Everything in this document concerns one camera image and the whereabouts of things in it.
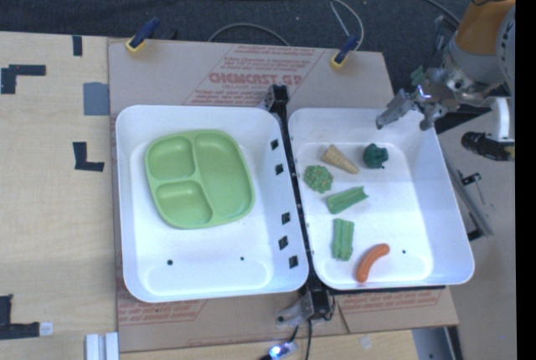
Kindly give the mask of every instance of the blue clamp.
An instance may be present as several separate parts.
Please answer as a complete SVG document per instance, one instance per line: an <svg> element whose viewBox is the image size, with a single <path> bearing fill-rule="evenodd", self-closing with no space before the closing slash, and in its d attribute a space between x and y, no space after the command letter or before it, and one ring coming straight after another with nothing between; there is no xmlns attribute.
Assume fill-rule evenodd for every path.
<svg viewBox="0 0 536 360"><path fill-rule="evenodd" d="M143 25L136 35L125 43L126 49L133 54L142 49L145 46L145 39L151 37L158 25L160 25L160 19L158 18L153 18Z"/></svg>
<svg viewBox="0 0 536 360"><path fill-rule="evenodd" d="M333 55L333 57L329 61L329 64L332 66L332 68L340 69L341 67L343 67L344 63L346 62L346 55L348 55L348 52L350 52L350 50L355 49L357 44L358 44L358 36L355 34L352 34L348 38L344 46L342 46L341 50L335 53L335 55Z"/></svg>

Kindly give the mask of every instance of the sausage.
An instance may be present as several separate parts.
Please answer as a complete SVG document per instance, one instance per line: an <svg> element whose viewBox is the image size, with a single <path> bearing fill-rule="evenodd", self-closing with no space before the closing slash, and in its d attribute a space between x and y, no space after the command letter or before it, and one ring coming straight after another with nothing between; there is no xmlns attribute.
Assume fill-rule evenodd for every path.
<svg viewBox="0 0 536 360"><path fill-rule="evenodd" d="M358 268L355 272L355 277L360 283L364 283L369 277L370 267L380 257L385 256L390 252L388 244L376 244L372 247L363 258L359 261Z"/></svg>

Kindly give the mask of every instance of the green plate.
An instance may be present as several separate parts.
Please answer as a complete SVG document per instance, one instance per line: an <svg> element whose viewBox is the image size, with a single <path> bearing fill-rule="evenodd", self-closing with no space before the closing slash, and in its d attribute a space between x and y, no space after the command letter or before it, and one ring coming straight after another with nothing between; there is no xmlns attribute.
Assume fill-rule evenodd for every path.
<svg viewBox="0 0 536 360"><path fill-rule="evenodd" d="M255 202L242 151L222 131L158 138L147 148L145 168L158 212L175 228L230 223L243 218Z"/></svg>

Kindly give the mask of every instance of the cardboard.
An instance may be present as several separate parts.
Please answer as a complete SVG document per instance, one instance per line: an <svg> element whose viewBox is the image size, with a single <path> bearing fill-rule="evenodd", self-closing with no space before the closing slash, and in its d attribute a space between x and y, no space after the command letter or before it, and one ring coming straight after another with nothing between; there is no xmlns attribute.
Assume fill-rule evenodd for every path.
<svg viewBox="0 0 536 360"><path fill-rule="evenodd" d="M381 54L352 52L334 70L336 49L149 40L139 53L108 44L112 180L116 228L117 319L121 352L287 339L278 311L297 293L147 304L122 280L115 121L130 105L262 105L269 85L287 85L288 114L304 107L383 107L392 90ZM448 288L337 296L331 321L315 336L457 324Z"/></svg>

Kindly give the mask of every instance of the wooden table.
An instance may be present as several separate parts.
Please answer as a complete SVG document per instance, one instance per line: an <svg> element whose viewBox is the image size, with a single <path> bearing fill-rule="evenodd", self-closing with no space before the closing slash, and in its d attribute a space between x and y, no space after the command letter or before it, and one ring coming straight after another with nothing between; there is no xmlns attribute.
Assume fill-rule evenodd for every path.
<svg viewBox="0 0 536 360"><path fill-rule="evenodd" d="M0 358L84 358L85 335L115 332L110 117L85 116L83 85L108 83L107 39L0 33L0 67L44 64L0 95L0 296L12 323L50 321L50 336L0 341ZM103 172L76 171L73 142ZM415 360L411 331L314 337L311 359ZM302 348L289 358L300 358ZM273 342L122 354L121 359L259 358Z"/></svg>

